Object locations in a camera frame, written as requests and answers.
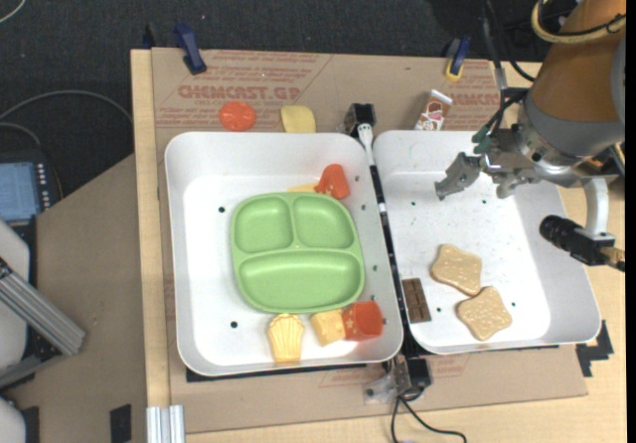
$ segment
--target black floor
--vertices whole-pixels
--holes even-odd
[[[0,0],[0,17],[20,0]],[[492,0],[511,29],[519,60],[541,61],[547,46],[529,34],[537,0]],[[160,41],[185,21],[202,48],[440,56],[454,37],[471,35],[471,57],[487,51],[480,0],[27,0],[0,23],[0,112],[62,89],[98,92],[130,109],[129,51],[153,23]],[[85,184],[132,151],[123,114],[91,97],[42,100],[11,115],[55,161],[65,192]],[[0,152],[30,147],[0,128]]]

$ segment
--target blue clip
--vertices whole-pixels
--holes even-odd
[[[448,61],[446,66],[445,76],[450,81],[457,81],[461,78],[462,69],[464,67],[464,61],[468,55],[470,49],[470,37],[464,35],[459,42],[459,46],[454,53],[449,53],[452,58]]]
[[[177,23],[173,30],[177,46],[186,52],[183,61],[188,66],[191,74],[204,73],[208,67],[201,58],[199,47],[197,46],[197,38],[192,28],[185,23]]]

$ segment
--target wooden table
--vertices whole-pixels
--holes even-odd
[[[536,64],[525,66],[536,71]],[[149,51],[131,53],[135,158],[139,209],[140,260],[147,403],[167,407],[171,402],[166,339],[165,302],[161,261],[160,213],[157,202],[158,173],[153,107],[152,58]],[[521,84],[508,71],[509,84]],[[624,247],[624,185],[611,186],[608,231]],[[582,190],[561,191],[568,215],[585,220]],[[435,427],[462,431],[471,443],[493,441],[626,441],[626,345],[625,277],[609,267],[589,269],[602,318],[607,322],[614,354],[594,362],[593,377],[586,380],[589,395],[551,401],[526,402],[427,412],[424,419]],[[399,415],[401,440],[453,441],[424,430],[410,415]],[[189,435],[195,443],[224,441],[390,441],[387,416],[285,426],[242,429]]]

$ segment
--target yellow cable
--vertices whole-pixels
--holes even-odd
[[[596,39],[600,39],[609,35],[609,31],[607,28],[598,29],[595,32],[590,32],[586,35],[555,35],[548,32],[545,28],[541,26],[541,22],[539,19],[539,8],[541,5],[545,5],[550,0],[539,0],[533,9],[533,13],[531,16],[531,23],[533,25],[533,30],[535,33],[544,41],[553,43],[553,44],[579,44],[583,42],[589,42]],[[617,21],[613,22],[611,25],[611,33],[620,31],[626,23],[626,17],[622,17]]]

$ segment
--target green plate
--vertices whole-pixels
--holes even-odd
[[[365,283],[356,228],[330,196],[273,193],[240,203],[232,218],[238,289],[271,313],[314,313],[353,303]]]

